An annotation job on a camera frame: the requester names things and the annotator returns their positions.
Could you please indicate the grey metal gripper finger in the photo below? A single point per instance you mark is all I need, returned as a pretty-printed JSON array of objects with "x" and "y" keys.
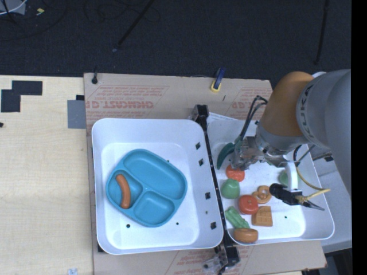
[
  {"x": 246, "y": 165},
  {"x": 235, "y": 161}
]

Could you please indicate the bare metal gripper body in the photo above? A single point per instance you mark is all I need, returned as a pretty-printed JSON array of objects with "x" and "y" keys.
[{"x": 255, "y": 150}]

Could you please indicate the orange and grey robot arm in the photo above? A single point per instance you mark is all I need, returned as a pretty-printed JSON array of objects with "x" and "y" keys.
[{"x": 324, "y": 107}]

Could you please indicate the orange toy tomato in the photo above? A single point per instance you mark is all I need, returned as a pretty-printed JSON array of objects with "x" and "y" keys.
[{"x": 236, "y": 176}]

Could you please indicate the dark green toy pepper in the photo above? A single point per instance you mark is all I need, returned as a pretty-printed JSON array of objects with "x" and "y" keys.
[{"x": 223, "y": 153}]

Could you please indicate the thin black rod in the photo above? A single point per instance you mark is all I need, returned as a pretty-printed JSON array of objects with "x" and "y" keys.
[{"x": 215, "y": 179}]

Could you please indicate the light green toy apple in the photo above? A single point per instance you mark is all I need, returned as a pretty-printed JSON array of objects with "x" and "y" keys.
[{"x": 230, "y": 189}]

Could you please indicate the tan toy pretzel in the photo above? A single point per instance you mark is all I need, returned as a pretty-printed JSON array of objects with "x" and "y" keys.
[{"x": 262, "y": 195}]

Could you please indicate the pale green toy fruit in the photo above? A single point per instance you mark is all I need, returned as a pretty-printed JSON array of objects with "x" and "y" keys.
[{"x": 283, "y": 178}]

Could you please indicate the red toy tomato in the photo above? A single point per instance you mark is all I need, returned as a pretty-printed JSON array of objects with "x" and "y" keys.
[{"x": 248, "y": 205}]

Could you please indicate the orange toy waffle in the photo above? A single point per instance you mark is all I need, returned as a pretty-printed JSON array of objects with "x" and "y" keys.
[{"x": 262, "y": 216}]

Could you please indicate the green toy asparagus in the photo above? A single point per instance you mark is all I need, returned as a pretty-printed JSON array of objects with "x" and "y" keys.
[{"x": 236, "y": 219}]

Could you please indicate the orange toy doughnut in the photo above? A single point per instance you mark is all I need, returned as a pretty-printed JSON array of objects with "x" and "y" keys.
[{"x": 245, "y": 235}]

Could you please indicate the white plastic tray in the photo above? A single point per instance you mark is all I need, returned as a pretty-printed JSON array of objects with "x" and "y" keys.
[
  {"x": 289, "y": 222},
  {"x": 160, "y": 130}
]

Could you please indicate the blue divided plate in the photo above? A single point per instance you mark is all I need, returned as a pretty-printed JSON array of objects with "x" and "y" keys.
[{"x": 156, "y": 170}]

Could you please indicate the orange sausage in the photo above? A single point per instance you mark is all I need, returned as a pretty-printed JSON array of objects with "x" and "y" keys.
[{"x": 125, "y": 190}]

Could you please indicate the brown cardboard board red print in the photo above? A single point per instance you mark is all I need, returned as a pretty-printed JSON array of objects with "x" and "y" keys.
[{"x": 137, "y": 102}]

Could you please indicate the black cylinder on white bracket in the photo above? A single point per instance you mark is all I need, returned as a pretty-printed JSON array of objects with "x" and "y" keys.
[{"x": 284, "y": 194}]

